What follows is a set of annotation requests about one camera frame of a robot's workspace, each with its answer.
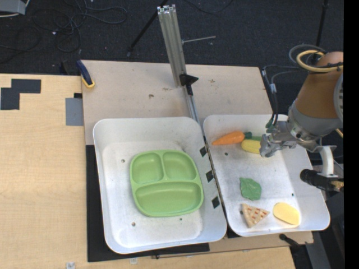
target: table surface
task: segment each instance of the table surface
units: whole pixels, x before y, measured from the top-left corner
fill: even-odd
[[[166,64],[150,64],[147,65],[149,68],[145,63],[125,65],[122,62],[85,61],[85,64],[90,73],[94,72],[93,68],[97,71],[99,64],[102,69],[112,69],[110,71],[113,72],[118,68],[125,69],[123,75],[130,71],[155,71],[156,68],[164,76],[171,73]],[[268,113],[270,110],[263,83],[259,80],[260,74],[255,68],[189,65],[187,70],[189,75],[201,73],[206,76],[201,84],[193,86],[196,98],[201,96],[196,99],[201,119],[208,115],[206,110],[223,113],[220,106],[215,105],[218,101],[213,101],[208,91],[203,89],[205,84],[212,94],[220,94],[221,86],[231,92],[238,91],[237,96],[243,103],[233,105],[236,95],[232,97],[232,94],[228,94],[224,100],[228,104],[227,109],[232,108],[236,113],[250,112],[249,91],[252,89],[246,89],[246,83],[242,83],[246,75],[256,84],[256,90],[262,92],[261,98],[256,97],[256,101],[263,104],[258,113]],[[238,77],[243,86],[241,91],[228,88],[230,85],[221,80],[221,74],[232,72],[230,76],[235,77],[238,71],[241,72]],[[95,114],[86,116],[91,100],[88,93],[91,92],[83,88],[80,76],[0,74],[0,88],[11,87],[13,78],[41,80],[42,88],[40,94],[20,94],[19,110],[0,110],[0,132],[3,137],[0,146],[0,259],[4,268],[66,268],[66,262],[75,262],[76,268],[127,268],[133,266],[130,261],[137,262],[137,266],[143,268],[232,268],[238,264],[262,269],[295,268],[288,244],[279,240],[278,236],[271,235],[225,237],[210,243],[209,253],[192,256],[87,262],[85,145],[91,144],[91,138],[86,140],[86,127],[91,127],[91,123],[98,118]],[[157,90],[150,87],[146,91],[138,89],[146,95],[145,107],[161,97],[160,93],[166,95],[176,91],[172,82],[170,78],[167,85],[160,85]],[[85,125],[67,126],[65,99],[81,92],[84,95]],[[185,111],[182,105],[175,108]],[[125,117],[129,117],[128,113],[134,114],[120,111],[120,115]],[[287,235],[300,244],[312,242],[311,232]]]

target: carrot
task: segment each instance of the carrot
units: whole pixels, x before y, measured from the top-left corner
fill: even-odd
[[[231,133],[227,133],[226,135],[215,140],[214,142],[212,142],[212,145],[217,146],[217,145],[231,145],[233,143],[240,143],[245,138],[251,138],[251,136],[252,136],[251,132],[243,133],[241,131],[234,131]]]

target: black bracket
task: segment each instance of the black bracket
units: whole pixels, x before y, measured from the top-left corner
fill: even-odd
[[[192,91],[191,85],[194,82],[198,81],[198,78],[194,77],[194,76],[187,75],[187,74],[180,74],[179,81],[181,82],[182,86],[186,86],[187,93],[189,95],[193,96],[193,91]]]

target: toy pizza slice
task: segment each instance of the toy pizza slice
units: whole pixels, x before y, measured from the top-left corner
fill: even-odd
[[[269,211],[242,203],[242,212],[249,228],[269,215]]]

